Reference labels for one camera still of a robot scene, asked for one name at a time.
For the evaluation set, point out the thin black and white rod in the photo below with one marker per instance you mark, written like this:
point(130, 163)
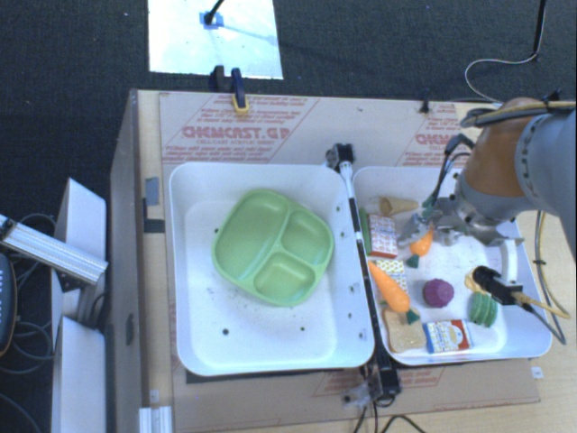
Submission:
point(359, 242)

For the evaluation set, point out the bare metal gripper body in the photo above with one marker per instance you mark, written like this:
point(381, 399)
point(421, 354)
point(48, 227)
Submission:
point(473, 223)

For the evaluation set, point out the green ribbed toy vegetable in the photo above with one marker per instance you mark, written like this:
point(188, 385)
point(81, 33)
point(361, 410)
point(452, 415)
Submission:
point(482, 310)

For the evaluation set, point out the yellow toy food piece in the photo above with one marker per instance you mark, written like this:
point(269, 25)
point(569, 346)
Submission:
point(470, 281)

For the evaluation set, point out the yellow patterned white carton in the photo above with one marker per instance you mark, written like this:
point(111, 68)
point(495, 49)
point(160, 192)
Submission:
point(399, 271)

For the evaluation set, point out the red and white carton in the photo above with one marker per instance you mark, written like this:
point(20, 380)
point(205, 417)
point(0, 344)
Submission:
point(383, 237)

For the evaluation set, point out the blue and white carton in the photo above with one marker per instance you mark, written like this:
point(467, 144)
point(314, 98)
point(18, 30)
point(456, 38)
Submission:
point(448, 336)

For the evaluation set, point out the purple toy grapes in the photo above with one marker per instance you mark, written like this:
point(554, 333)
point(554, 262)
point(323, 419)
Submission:
point(438, 292)

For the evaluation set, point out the brown cardboard board red print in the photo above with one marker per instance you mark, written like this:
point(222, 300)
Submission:
point(279, 129)

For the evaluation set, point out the white plastic tray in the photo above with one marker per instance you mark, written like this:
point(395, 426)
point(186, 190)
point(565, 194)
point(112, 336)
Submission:
point(270, 332)
point(451, 269)

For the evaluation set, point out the green divided plate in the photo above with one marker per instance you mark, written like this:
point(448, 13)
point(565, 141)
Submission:
point(270, 246)

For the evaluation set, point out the large orange toy carrot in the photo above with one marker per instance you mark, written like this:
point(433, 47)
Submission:
point(391, 289)

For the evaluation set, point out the small orange toy carrot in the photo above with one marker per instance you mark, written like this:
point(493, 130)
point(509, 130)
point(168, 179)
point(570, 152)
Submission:
point(423, 244)

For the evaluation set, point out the tan toy ice cream cone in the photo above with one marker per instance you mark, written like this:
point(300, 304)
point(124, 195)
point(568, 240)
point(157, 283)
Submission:
point(396, 205)

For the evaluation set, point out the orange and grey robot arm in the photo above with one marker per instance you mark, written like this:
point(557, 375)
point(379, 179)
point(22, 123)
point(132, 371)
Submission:
point(536, 160)

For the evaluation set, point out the tan toy bread slice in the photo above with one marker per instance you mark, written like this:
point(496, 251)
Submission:
point(403, 334)

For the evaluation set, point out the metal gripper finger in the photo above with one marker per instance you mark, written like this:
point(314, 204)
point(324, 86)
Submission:
point(447, 236)
point(409, 229)

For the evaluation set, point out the green toy bean pod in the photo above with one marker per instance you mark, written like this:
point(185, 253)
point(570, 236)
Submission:
point(364, 230)

